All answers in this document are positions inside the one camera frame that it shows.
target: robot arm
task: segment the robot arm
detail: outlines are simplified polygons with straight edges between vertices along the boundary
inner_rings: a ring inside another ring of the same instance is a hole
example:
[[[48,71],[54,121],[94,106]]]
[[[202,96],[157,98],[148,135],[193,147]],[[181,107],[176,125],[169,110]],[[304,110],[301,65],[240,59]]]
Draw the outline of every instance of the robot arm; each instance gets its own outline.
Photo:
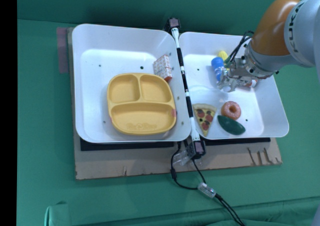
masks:
[[[320,81],[319,25],[320,0],[275,0],[252,37],[245,33],[224,61],[218,87],[232,92],[278,73],[285,65],[316,66]],[[244,53],[237,54],[243,44]]]

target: toy pizza slice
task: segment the toy pizza slice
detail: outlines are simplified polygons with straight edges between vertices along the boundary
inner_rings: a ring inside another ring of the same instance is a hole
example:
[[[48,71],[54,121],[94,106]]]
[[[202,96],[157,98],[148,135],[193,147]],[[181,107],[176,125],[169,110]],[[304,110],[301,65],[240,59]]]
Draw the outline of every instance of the toy pizza slice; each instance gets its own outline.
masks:
[[[210,104],[196,103],[192,105],[194,117],[199,124],[203,135],[206,137],[214,120],[217,108]]]

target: toy donut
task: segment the toy donut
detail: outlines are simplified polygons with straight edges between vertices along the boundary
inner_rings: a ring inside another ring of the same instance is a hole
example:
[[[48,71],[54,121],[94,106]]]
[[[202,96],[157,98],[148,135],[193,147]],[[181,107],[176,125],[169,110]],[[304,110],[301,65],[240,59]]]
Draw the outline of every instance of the toy donut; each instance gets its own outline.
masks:
[[[233,120],[237,120],[241,116],[241,108],[235,101],[227,101],[221,108],[221,114]]]

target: purple tape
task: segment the purple tape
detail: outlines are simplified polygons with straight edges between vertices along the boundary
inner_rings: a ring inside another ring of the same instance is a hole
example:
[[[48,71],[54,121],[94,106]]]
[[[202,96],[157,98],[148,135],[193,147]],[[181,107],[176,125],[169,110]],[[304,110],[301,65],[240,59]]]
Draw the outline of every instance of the purple tape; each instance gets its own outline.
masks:
[[[56,39],[58,46],[58,64],[59,72],[68,73],[68,55],[67,55],[67,28],[57,27],[56,28]]]

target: white tray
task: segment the white tray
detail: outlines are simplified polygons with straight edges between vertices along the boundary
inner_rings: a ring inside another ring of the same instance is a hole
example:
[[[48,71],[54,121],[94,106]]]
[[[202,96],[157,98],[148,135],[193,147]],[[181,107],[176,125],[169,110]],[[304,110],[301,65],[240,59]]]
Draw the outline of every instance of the white tray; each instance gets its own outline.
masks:
[[[241,38],[199,32],[185,32],[179,37],[191,102],[211,104],[218,109],[206,138],[283,137],[289,131],[289,123],[273,76],[259,80],[255,88],[242,87],[230,93],[217,87],[211,60],[221,50],[230,55]],[[237,56],[241,54],[244,54],[244,47]],[[237,121],[246,129],[241,135],[229,134],[219,125],[217,116],[221,115],[221,107],[227,101],[235,101],[241,107],[241,117]]]
[[[182,141],[190,135],[187,103],[174,39],[162,30],[81,24],[72,31],[75,127],[91,143]],[[176,123],[162,134],[134,136],[118,132],[108,114],[109,81],[123,73],[154,73],[153,62],[168,55],[169,86]]]

